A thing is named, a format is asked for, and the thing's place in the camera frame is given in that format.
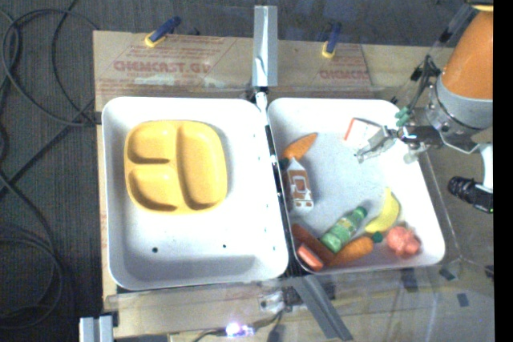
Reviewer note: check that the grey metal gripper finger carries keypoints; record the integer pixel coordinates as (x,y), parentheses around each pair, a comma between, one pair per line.
(384,135)
(376,150)

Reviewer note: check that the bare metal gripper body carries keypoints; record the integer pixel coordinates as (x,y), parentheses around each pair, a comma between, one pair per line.
(425,136)

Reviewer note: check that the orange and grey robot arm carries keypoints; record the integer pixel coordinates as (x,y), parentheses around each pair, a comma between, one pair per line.
(469,64)

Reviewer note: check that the white and orange box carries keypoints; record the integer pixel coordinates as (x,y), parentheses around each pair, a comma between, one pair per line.
(356,130)

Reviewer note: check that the white plastic tray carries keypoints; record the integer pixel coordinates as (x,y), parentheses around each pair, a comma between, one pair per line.
(192,244)
(348,180)

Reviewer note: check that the yellow banana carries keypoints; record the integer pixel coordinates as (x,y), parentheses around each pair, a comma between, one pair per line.
(388,214)

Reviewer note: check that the white carton with brown print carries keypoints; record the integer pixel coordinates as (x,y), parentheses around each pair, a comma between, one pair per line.
(298,184)

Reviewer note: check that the green bottle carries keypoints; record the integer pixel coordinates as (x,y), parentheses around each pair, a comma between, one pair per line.
(344,230)

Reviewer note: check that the orange carrot with green top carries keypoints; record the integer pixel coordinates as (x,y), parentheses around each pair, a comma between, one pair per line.
(352,249)

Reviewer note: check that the long red sausage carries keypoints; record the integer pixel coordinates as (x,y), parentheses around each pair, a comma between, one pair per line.
(310,240)

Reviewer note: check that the short red sausage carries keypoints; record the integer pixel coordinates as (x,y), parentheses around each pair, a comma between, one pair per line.
(309,257)

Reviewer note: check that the yellow divided plate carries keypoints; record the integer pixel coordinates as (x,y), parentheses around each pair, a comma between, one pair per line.
(176,166)

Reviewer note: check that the brown cardboard board red print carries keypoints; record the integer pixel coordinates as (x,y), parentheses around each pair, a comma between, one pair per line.
(176,68)

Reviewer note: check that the black cylinder on white bracket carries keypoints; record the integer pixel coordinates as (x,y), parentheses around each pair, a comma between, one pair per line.
(471,190)

